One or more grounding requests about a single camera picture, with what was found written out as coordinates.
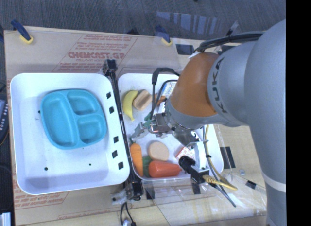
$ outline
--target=banana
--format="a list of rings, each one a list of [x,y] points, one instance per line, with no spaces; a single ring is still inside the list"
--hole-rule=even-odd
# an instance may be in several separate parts
[[[123,99],[123,111],[131,119],[131,121],[134,120],[132,103],[133,100],[137,97],[137,94],[138,90],[130,90]]]

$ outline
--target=black cable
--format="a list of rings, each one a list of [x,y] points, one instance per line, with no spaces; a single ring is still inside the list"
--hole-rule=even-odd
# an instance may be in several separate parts
[[[151,83],[153,85],[153,88],[152,88],[152,109],[150,111],[150,119],[152,119],[152,116],[153,116],[153,113],[154,113],[154,110],[156,108],[156,104],[155,104],[155,89],[156,89],[156,82],[157,82],[157,77],[159,76],[159,74],[161,72],[170,72],[170,73],[173,73],[175,74],[176,76],[180,76],[179,73],[177,73],[176,71],[174,71],[174,69],[171,69],[171,68],[167,68],[167,67],[158,67],[156,68],[156,70],[154,71],[154,73],[152,73],[152,79],[151,79]]]
[[[162,84],[162,86],[161,86],[159,92],[157,93],[156,100],[154,99],[154,97],[155,97],[155,90],[153,89],[153,91],[152,91],[152,98],[153,98],[153,101],[152,101],[152,109],[151,109],[151,111],[150,111],[150,119],[151,119],[152,116],[154,115],[154,111],[155,111],[155,108],[156,108],[156,104],[157,104],[157,102],[159,101],[159,99],[160,99],[160,97],[161,97],[162,90],[163,90],[165,84],[167,84],[168,82],[177,82],[177,80],[176,80],[176,79],[166,80],[166,81]]]
[[[125,203],[122,204],[122,206],[121,206],[121,212],[120,212],[120,222],[121,222],[121,225],[123,225],[123,223],[124,223],[124,221],[122,220],[122,212],[123,212],[123,210],[124,210],[124,206],[125,206],[125,208],[126,208],[127,214],[129,215],[129,217],[130,217],[130,219],[131,219],[131,221],[132,221],[132,222],[131,222],[131,225],[136,225],[136,223],[134,222],[134,220],[133,220],[133,218],[132,218],[130,212],[128,211],[127,202],[125,202]]]
[[[207,161],[208,161],[208,165],[209,165],[209,167],[210,167],[210,170],[211,170],[212,173],[213,173],[214,178],[218,181],[217,175],[216,175],[215,171],[214,171],[213,168],[212,168],[212,165],[211,165],[211,163],[210,163],[209,157],[207,157]],[[219,188],[217,185],[212,185],[212,184],[210,184],[210,185],[211,185],[212,187],[216,188],[217,190],[219,190],[220,193],[223,194],[223,195],[225,196],[225,198],[228,199],[229,202],[230,202],[234,207],[236,207],[235,203],[231,200],[231,198],[229,197],[229,195],[226,193],[226,191],[224,190],[224,188],[223,188],[221,185],[219,185],[220,188]]]
[[[200,44],[200,46],[195,49],[195,52],[204,52],[205,49],[216,47],[219,45],[223,45],[226,43],[242,43],[245,41],[254,41],[258,40],[264,32],[248,32],[248,33],[242,33],[237,35],[229,35],[222,38],[212,39],[204,41]]]

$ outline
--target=toy carrot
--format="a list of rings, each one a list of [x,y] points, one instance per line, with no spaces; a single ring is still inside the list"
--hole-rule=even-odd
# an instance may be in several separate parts
[[[137,143],[133,143],[130,146],[130,152],[136,171],[138,172],[139,176],[143,176],[142,153],[140,145],[138,145]]]

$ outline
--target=gray robot arm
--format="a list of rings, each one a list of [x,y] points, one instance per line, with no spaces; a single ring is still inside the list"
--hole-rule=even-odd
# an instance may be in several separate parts
[[[174,132],[175,137],[184,140],[184,144],[187,144],[188,139],[180,135],[188,129],[214,123],[226,126],[249,125],[265,180],[267,223],[271,226],[287,224],[285,48],[284,20],[267,30],[257,41],[234,47],[216,60],[215,56],[204,56],[206,61],[213,58],[207,76],[201,74],[202,67],[197,68],[199,61],[204,65],[207,62],[195,56],[190,61],[193,62],[189,63],[193,66],[186,66],[181,73],[176,92],[174,90],[168,100],[166,109],[169,123],[178,129]],[[197,68],[196,74],[188,70],[193,71],[194,68]],[[189,73],[190,76],[184,79],[193,82],[191,85],[183,81],[183,77]],[[203,114],[204,109],[199,111],[199,104],[191,105],[200,100],[195,95],[192,95],[191,100],[188,99],[188,107],[183,107],[187,101],[182,98],[192,90],[191,87],[200,86],[197,81],[200,78],[207,78],[204,106],[212,108],[210,114]],[[196,93],[202,94],[203,86],[202,90],[196,90]]]

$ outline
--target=blue plastic plate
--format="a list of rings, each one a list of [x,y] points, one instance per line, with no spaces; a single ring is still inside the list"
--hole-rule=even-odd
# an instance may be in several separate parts
[[[107,133],[101,104],[84,89],[64,89],[47,94],[41,101],[40,113],[49,141],[61,149],[95,144]]]

